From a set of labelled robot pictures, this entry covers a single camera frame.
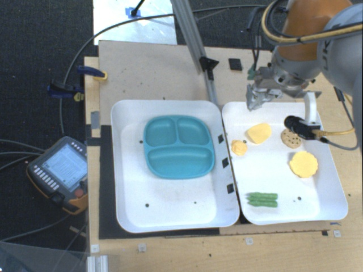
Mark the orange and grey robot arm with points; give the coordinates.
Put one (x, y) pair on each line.
(317, 16)

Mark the yellow cheese wedge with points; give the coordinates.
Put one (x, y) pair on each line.
(258, 133)

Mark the small yellow lumpy food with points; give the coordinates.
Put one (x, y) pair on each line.
(239, 148)

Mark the blue divided plate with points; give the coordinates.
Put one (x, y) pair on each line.
(177, 147)

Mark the brown chocolate chip biscuit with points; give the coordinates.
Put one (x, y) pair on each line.
(290, 140)

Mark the green asparagus bundle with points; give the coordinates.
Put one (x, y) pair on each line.
(262, 200)

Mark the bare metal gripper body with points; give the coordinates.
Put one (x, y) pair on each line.
(285, 86)

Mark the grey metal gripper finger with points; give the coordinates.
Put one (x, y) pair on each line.
(251, 99)
(265, 97)

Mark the black block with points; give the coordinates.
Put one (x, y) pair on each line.
(235, 64)

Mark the yellow round scalloped food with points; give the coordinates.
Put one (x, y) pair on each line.
(303, 164)

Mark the black cylinder on white bracket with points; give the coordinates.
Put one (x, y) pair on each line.
(300, 127)

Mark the white plastic tray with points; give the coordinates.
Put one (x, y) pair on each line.
(170, 203)
(283, 180)

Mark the pale brown flat board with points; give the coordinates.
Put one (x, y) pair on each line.
(158, 72)

